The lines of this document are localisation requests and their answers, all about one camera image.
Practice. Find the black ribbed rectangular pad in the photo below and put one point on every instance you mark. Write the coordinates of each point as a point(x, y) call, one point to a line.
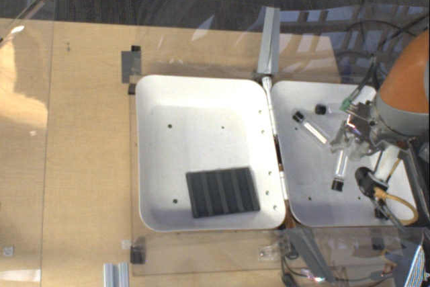
point(222, 192)

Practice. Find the black cylinder on white bracket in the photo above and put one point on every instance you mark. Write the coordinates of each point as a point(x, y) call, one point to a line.
point(366, 178)

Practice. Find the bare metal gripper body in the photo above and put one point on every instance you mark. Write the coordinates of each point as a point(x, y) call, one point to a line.
point(362, 120)

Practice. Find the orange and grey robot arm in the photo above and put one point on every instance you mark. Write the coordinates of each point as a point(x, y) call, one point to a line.
point(408, 77)

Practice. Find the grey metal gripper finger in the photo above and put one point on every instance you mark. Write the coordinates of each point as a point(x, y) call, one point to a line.
point(363, 148)
point(340, 139)

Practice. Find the clear plastic bottle black cap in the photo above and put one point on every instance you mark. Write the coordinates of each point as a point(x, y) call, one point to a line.
point(322, 109)
point(310, 127)
point(341, 167)

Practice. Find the white plastic tray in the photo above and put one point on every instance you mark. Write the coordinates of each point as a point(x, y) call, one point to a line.
point(309, 171)
point(201, 144)

